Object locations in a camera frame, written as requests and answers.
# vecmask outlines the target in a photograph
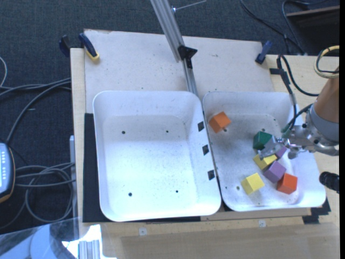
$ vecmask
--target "purple block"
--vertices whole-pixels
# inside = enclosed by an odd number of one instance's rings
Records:
[[[277,151],[277,152],[275,153],[275,156],[276,156],[278,159],[282,158],[282,156],[285,154],[286,150],[287,150],[287,147],[284,147],[284,146],[283,146],[279,151]]]
[[[275,161],[270,167],[264,171],[263,175],[267,177],[272,183],[278,182],[285,174],[286,168]]]

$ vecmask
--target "blue clamp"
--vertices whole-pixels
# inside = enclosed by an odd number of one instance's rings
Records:
[[[269,40],[265,43],[263,50],[260,54],[258,54],[257,58],[255,59],[255,61],[259,64],[262,64],[266,58],[266,55],[268,53],[268,51],[270,50],[270,48],[272,47],[272,42],[270,42]]]
[[[99,54],[93,47],[91,41],[85,36],[84,33],[79,34],[79,40],[86,48],[86,54],[90,57],[91,60],[97,60],[99,58]]]

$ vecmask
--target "green block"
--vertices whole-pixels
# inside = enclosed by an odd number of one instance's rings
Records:
[[[273,137],[273,135],[259,131],[253,139],[253,149],[263,149],[265,148],[265,144]]]

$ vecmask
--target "black bracket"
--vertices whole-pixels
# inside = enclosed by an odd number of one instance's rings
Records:
[[[182,60],[186,60],[187,67],[189,69],[193,69],[192,60],[191,59],[192,59],[192,56],[194,56],[198,50],[186,47],[184,45],[180,45],[177,48],[177,50],[178,50],[178,53],[180,54],[181,59]]]

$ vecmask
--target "white cable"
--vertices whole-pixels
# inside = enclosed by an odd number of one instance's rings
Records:
[[[339,77],[339,68],[337,69],[337,72],[322,72],[319,68],[318,68],[318,62],[321,60],[321,58],[329,53],[331,53],[332,51],[335,50],[339,50],[339,45],[335,45],[335,46],[331,46],[328,48],[323,49],[318,58],[316,59],[315,63],[314,63],[314,70],[316,72],[316,74],[318,74],[320,77],[322,78],[326,78],[326,79],[335,79]]]
[[[2,82],[0,84],[0,87],[2,87],[4,82],[5,82],[5,80],[6,80],[6,77],[7,77],[7,64],[6,64],[6,62],[4,61],[4,59],[1,56],[0,56],[0,60],[4,64],[4,68],[5,68],[5,75],[4,75],[4,78],[3,78],[3,80],[2,80]]]

